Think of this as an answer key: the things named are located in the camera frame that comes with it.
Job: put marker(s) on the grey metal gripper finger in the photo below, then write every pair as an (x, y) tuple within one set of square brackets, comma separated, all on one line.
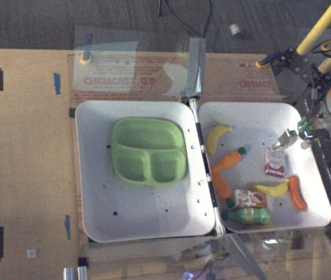
[(287, 138)]

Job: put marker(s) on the white and maroon carton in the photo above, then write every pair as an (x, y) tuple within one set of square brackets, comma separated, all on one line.
[(275, 162)]

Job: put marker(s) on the white plastic tray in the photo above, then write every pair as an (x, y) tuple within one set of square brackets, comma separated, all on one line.
[(258, 124), (142, 211)]

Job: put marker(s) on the yellow banana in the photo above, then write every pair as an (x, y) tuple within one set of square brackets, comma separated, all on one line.
[(274, 189), (213, 140)]

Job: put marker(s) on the orange sausage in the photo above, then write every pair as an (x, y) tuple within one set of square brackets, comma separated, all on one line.
[(297, 194)]

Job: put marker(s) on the orange carrot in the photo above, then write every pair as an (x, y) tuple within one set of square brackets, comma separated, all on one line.
[(221, 184), (228, 160)]

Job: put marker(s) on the brown and white carton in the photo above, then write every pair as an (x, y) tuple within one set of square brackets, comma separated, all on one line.
[(250, 198)]

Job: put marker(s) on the brown cardboard board, red print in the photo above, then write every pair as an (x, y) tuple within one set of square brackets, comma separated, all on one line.
[(226, 77)]

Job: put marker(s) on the green bottle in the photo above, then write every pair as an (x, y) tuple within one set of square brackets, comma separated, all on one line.
[(248, 216)]

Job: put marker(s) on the small white and green can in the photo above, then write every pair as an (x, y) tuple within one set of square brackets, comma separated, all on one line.
[(235, 29)]

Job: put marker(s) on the green divided plate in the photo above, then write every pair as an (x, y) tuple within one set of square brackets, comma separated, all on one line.
[(149, 150)]

